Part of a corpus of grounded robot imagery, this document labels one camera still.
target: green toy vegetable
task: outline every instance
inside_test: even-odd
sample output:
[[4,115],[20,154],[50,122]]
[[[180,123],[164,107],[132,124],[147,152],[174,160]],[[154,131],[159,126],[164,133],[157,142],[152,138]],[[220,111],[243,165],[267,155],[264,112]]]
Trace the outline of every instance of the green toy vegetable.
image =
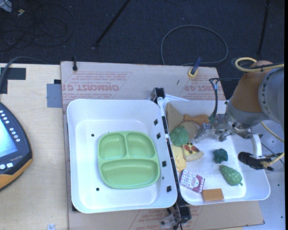
[[236,186],[238,184],[243,185],[241,183],[242,181],[242,175],[236,171],[233,168],[230,168],[226,165],[220,165],[220,170],[228,184],[231,186]]
[[182,146],[189,141],[189,134],[184,126],[176,127],[170,132],[169,137],[175,146]]
[[221,163],[223,161],[228,161],[228,154],[226,152],[226,150],[224,150],[223,148],[217,149],[213,151],[214,154],[214,160],[217,163]]

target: control button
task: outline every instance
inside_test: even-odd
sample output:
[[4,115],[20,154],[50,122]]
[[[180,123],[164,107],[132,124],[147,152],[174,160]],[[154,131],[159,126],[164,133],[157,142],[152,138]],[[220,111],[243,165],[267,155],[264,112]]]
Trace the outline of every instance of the control button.
[[0,169],[1,169],[2,171],[5,170],[5,169],[6,169],[5,164],[0,164]]

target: purple and white box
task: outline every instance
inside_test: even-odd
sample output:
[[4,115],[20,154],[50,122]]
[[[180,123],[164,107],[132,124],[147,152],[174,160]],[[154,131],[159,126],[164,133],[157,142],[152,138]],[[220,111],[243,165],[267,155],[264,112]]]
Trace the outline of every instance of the purple and white box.
[[180,176],[180,184],[197,193],[202,192],[204,182],[205,178],[187,170],[183,170]]

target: table surface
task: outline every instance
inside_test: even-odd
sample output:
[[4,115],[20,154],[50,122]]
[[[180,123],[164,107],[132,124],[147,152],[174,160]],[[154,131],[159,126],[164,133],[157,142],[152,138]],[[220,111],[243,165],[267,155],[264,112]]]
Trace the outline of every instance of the table surface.
[[8,93],[1,94],[0,101],[26,131],[34,161],[0,192],[0,230],[45,230],[49,224],[55,224],[55,230],[67,230],[63,112],[47,106],[47,84],[61,79],[60,65],[11,65],[18,67],[26,68],[26,79],[8,80]]

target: white tray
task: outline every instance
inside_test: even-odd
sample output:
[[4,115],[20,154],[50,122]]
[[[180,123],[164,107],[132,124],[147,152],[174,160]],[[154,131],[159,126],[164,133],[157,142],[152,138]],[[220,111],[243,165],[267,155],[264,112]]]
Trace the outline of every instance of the white tray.
[[[167,208],[177,189],[166,144],[161,110],[148,100],[83,100],[67,107],[72,203],[83,213]],[[154,142],[160,163],[158,181],[148,187],[113,189],[102,180],[97,143],[108,132],[139,131]]]
[[[196,115],[211,115],[214,110],[215,101],[170,101],[170,103],[180,114]],[[218,112],[224,114],[226,105],[224,102],[218,103]],[[237,202],[248,200],[263,200],[270,195],[270,185],[264,170],[255,170],[243,164],[238,160],[240,151],[253,153],[252,142],[250,139],[243,139],[238,135],[227,136],[223,142],[218,141],[218,136],[213,135],[209,138],[204,138],[198,143],[192,142],[199,150],[204,152],[204,156],[195,161],[188,161],[186,170],[191,171],[205,178],[203,189],[221,188],[224,200],[204,201],[202,194],[196,193],[185,187],[180,187],[181,195],[184,200],[191,205],[207,205],[224,202]],[[221,164],[214,161],[213,151],[223,148],[228,152],[228,161],[221,164],[227,165],[236,169],[242,175],[243,185],[229,185],[220,169]]]

